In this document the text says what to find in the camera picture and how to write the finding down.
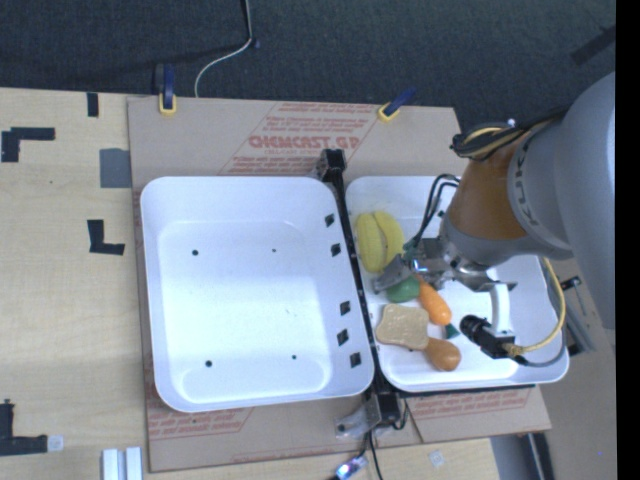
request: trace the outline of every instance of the toy bread slice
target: toy bread slice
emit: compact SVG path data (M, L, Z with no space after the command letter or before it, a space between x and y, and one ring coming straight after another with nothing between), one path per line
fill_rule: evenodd
M429 344L428 323L429 315L422 308L387 304L376 328L376 338L380 343L424 350Z

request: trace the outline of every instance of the black hole in tray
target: black hole in tray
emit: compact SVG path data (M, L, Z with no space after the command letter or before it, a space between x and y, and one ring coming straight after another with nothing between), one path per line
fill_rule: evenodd
M355 368L356 366L358 366L359 364L362 363L362 358L360 357L360 352L356 352L355 354L351 354L349 356L349 359L351 360L351 368Z
M344 329L338 333L337 338L338 338L338 345L342 346L349 339L349 333L347 332L346 329Z

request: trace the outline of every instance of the orange carrot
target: orange carrot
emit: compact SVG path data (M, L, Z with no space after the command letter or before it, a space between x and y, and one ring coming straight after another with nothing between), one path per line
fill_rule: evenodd
M420 280L420 304L429 313L429 319L436 325L447 325L451 322L451 309L438 291L429 283Z

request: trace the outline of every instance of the yellow cable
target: yellow cable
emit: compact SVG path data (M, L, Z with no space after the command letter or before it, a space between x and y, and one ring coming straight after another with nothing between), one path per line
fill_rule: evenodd
M520 356L522 354L526 354L527 352L531 352L533 350L542 348L545 345L548 345L551 342L551 340L553 340L553 338L556 337L556 335L560 332L560 330L562 329L562 326L564 325L564 319L567 312L567 305L564 300L564 292L562 291L560 282L558 281L558 278L556 277L556 274L553 271L551 262L547 258L542 258L542 263L544 264L545 268L549 271L549 277L551 278L553 289L555 290L558 296L558 300L560 302L558 322L556 323L555 327L553 328L549 336L547 336L544 340L534 345L521 346L521 345L516 345L514 343L505 343L503 347L509 354L509 357Z

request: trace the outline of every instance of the yellow clip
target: yellow clip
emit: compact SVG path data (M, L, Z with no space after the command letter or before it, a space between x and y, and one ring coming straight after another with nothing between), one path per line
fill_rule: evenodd
M176 98L175 94L171 97L171 103L172 103L171 105L172 108L164 108L164 105L162 104L162 93L159 94L158 107L160 108L161 114L165 116L170 116L176 113L176 109L178 108L178 98Z
M385 109L391 105L391 102L387 102L384 105L382 105L379 109L378 109L378 117L384 121L385 123L388 123L389 121L391 121L394 117L396 117L398 115L398 112L400 112L400 109L397 108L396 111L391 114L390 116L388 116L387 114L384 113Z

